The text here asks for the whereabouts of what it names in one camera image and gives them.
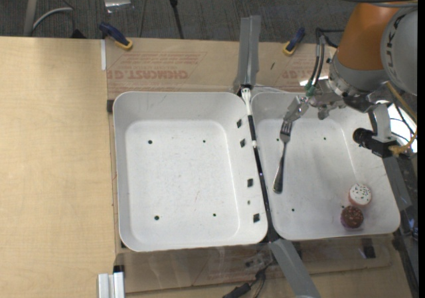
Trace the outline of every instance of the fork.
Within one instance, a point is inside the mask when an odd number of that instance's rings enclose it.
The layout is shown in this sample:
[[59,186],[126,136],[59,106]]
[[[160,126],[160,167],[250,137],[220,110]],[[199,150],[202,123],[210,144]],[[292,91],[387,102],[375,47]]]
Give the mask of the fork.
[[286,154],[286,144],[291,139],[291,130],[292,130],[292,122],[288,122],[284,120],[281,128],[280,128],[280,140],[284,143],[284,151],[282,152],[282,156],[280,157],[279,168],[276,176],[274,178],[273,190],[274,192],[280,194],[284,188],[284,163],[285,163],[285,154]]

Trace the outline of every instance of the cupcake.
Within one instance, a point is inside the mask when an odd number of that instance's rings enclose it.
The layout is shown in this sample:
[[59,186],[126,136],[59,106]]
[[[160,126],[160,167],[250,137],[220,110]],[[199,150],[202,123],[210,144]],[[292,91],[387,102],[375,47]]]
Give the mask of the cupcake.
[[363,213],[359,207],[347,206],[341,212],[341,223],[348,229],[359,228],[363,223]]
[[350,188],[348,200],[355,206],[365,207],[372,201],[372,192],[365,185],[355,184]]

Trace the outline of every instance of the green cable connector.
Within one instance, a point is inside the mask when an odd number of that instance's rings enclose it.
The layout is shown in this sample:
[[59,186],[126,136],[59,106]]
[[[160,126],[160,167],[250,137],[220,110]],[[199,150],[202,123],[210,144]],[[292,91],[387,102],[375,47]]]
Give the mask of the green cable connector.
[[312,95],[314,95],[314,92],[316,91],[316,87],[315,86],[310,86],[310,88],[308,89],[308,91],[305,92],[305,95],[309,98]]
[[313,84],[313,80],[312,79],[309,79],[308,82],[307,82],[307,84],[304,86],[304,90],[305,91],[308,91],[310,89],[310,87],[311,87],[312,84]]

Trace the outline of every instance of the white frosted cupcake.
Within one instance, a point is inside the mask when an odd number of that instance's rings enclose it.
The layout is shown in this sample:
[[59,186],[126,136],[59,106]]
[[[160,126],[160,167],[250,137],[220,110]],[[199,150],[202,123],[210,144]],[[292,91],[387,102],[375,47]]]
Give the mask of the white frosted cupcake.
[[350,188],[348,200],[353,205],[365,207],[372,201],[372,192],[370,188],[365,185],[355,184]]

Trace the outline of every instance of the white tray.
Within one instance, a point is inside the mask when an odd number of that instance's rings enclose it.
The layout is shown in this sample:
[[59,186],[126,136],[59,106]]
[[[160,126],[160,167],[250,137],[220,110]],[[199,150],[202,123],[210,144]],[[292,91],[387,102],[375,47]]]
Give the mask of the white tray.
[[[356,128],[371,128],[367,114],[350,108],[332,110],[323,121],[317,110],[294,122],[287,144],[284,188],[272,187],[283,143],[279,130],[294,93],[259,93],[252,98],[264,178],[276,232],[289,240],[312,240],[343,236],[386,234],[400,224],[394,195],[383,160],[353,141]],[[373,192],[372,202],[363,209],[363,225],[344,228],[340,215],[349,205],[348,193],[355,183]]]
[[114,102],[114,129],[120,236],[128,248],[256,244],[265,237],[264,201],[240,98],[128,92]]

